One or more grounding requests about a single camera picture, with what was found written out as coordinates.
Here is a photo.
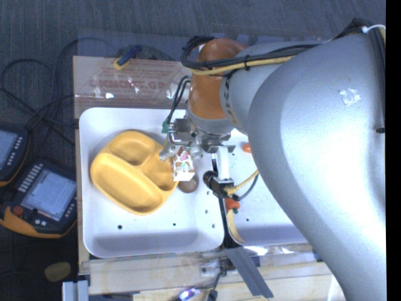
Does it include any brown round biscuit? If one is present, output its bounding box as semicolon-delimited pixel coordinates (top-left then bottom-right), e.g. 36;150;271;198
178;174;200;194

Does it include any white printed carton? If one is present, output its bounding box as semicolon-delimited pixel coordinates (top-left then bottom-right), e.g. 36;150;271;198
170;145;195;182

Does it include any tan oval object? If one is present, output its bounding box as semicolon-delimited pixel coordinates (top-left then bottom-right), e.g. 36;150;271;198
44;261;72;283

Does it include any black cylinder on white bracket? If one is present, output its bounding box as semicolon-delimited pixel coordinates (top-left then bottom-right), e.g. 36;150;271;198
202;150;235;199

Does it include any yellow banana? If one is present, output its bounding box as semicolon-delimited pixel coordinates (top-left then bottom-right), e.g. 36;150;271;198
226;208;246;244

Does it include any orange carrot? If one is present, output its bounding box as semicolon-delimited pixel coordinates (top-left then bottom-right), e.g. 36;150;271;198
225;197;241;214

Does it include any yellow divided plate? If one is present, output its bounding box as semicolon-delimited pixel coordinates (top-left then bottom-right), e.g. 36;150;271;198
89;129;180;216

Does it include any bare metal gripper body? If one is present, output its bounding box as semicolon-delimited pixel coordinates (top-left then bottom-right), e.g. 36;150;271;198
170;117;237;154

